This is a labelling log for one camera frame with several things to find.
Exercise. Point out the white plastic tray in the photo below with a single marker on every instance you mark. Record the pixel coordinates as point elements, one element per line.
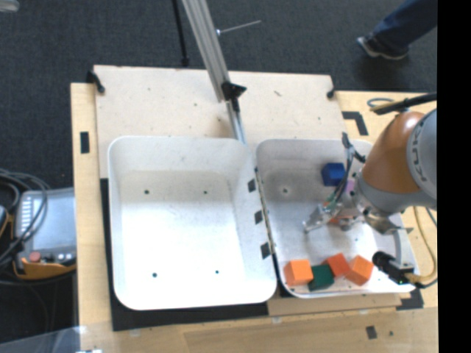
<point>184,226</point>
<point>294,226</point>

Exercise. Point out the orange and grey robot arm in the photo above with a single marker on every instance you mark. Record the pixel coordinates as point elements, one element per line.
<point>390,160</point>

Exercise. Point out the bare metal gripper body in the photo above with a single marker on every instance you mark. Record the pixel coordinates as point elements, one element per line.
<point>380,223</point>

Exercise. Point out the green cube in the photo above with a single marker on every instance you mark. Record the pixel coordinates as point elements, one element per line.
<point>321,277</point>

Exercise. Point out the black cylinder on white bracket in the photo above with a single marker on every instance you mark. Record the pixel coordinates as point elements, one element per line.
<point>391,265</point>

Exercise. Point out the person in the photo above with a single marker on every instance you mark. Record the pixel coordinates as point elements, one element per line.
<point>399,24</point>

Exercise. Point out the orange cube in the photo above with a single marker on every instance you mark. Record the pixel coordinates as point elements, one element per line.
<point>338,264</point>
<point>360,270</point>
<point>298,272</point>

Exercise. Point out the pale wood board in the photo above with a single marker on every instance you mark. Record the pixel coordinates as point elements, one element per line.
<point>154,101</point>

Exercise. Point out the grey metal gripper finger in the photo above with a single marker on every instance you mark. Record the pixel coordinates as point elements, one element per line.
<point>317,219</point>
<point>346,225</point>

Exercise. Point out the blue cube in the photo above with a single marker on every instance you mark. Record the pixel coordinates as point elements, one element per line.
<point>333,174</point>

